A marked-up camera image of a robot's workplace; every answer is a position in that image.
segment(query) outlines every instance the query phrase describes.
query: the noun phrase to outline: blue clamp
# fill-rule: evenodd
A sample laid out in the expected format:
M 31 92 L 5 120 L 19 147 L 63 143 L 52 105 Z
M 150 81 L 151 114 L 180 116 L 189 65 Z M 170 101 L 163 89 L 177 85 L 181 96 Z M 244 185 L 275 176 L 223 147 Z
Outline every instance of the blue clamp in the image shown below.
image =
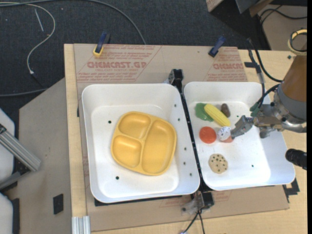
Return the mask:
M 220 37 L 214 47 L 208 52 L 208 54 L 212 57 L 215 57 L 216 54 L 219 52 L 218 49 L 224 44 L 225 37 Z
M 93 50 L 93 55 L 96 57 L 100 57 L 104 49 L 103 44 L 109 43 L 109 40 L 110 40 L 110 34 L 103 31 L 102 35 L 99 38 L 97 46 Z

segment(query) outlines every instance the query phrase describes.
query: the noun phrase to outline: orange divided plate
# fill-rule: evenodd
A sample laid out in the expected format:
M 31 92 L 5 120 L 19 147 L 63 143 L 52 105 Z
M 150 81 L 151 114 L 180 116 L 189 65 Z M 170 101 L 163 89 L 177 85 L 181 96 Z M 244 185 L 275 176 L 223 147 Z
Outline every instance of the orange divided plate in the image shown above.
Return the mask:
M 141 112 L 128 112 L 119 119 L 111 143 L 111 154 L 119 165 L 152 176 L 170 167 L 175 150 L 174 127 Z

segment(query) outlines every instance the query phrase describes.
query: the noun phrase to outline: white cable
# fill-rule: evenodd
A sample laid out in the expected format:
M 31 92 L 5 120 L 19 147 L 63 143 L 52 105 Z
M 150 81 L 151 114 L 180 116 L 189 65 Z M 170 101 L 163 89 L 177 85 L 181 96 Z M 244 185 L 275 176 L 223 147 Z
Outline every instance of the white cable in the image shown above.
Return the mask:
M 6 4 L 18 4 L 18 2 L 0 2 L 0 4 L 1 4 L 1 3 L 6 3 Z M 52 30 L 51 34 L 49 34 L 49 36 L 48 36 L 45 40 L 43 40 L 42 42 L 40 42 L 39 44 L 37 44 L 37 45 L 29 52 L 29 54 L 28 54 L 28 56 L 27 56 L 27 68 L 28 68 L 28 70 L 29 70 L 29 73 L 32 75 L 32 74 L 34 74 L 35 72 L 30 68 L 30 65 L 29 65 L 29 58 L 30 58 L 31 54 L 33 53 L 33 51 L 34 51 L 35 49 L 37 49 L 40 45 L 42 45 L 43 43 L 45 43 L 45 42 L 53 35 L 53 33 L 54 33 L 54 31 L 55 31 L 56 23 L 55 23 L 55 19 L 54 19 L 54 17 L 52 16 L 52 14 L 51 14 L 49 11 L 47 11 L 45 8 L 43 8 L 43 7 L 41 7 L 41 6 L 38 6 L 38 5 L 35 5 L 35 4 L 30 4 L 30 3 L 28 3 L 28 4 L 26 4 L 26 5 L 28 5 L 28 6 L 33 6 L 33 7 L 37 7 L 37 8 L 39 8 L 39 9 L 44 10 L 46 13 L 48 13 L 48 15 L 49 15 L 49 16 L 52 18 L 52 20 L 53 20 L 53 30 Z

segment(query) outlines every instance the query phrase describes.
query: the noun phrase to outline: black fabric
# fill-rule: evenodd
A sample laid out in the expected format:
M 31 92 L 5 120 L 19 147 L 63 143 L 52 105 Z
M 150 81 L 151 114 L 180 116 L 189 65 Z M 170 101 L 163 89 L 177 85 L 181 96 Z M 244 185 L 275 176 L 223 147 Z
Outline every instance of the black fabric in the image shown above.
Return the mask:
M 0 0 L 26 2 L 33 0 Z M 251 37 L 258 49 L 269 49 L 260 34 L 259 22 L 248 12 L 240 14 L 235 0 L 224 0 L 211 13 L 205 0 L 100 0 L 129 16 L 140 29 L 147 44 L 213 46 L 220 36 L 224 45 L 245 49 Z M 120 13 L 104 5 L 85 1 L 56 1 L 37 4 L 54 16 L 53 36 L 30 57 L 30 67 L 38 82 L 29 74 L 26 59 L 31 49 L 50 34 L 51 18 L 35 8 L 0 8 L 0 94 L 20 93 L 49 88 L 64 77 L 65 43 L 96 44 L 102 31 L 111 34 L 110 43 L 143 44 L 138 32 Z M 16 111 L 38 94 L 0 97 L 0 108 L 17 123 Z

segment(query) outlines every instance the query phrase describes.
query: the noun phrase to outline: yellow ring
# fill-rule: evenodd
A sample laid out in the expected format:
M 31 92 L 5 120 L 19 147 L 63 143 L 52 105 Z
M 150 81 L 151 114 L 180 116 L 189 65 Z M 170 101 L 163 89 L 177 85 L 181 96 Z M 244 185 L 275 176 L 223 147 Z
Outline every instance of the yellow ring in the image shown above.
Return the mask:
M 307 51 L 305 52 L 301 52 L 301 51 L 298 51 L 298 50 L 295 50 L 292 45 L 291 45 L 291 40 L 294 40 L 297 36 L 301 35 L 301 34 L 307 34 L 308 33 L 308 30 L 307 29 L 300 29 L 300 30 L 297 30 L 295 32 L 293 32 L 291 34 L 291 37 L 288 39 L 288 42 L 287 42 L 287 45 L 290 49 L 290 51 L 292 51 L 294 54 L 296 54 L 297 56 L 306 56 L 307 55 Z

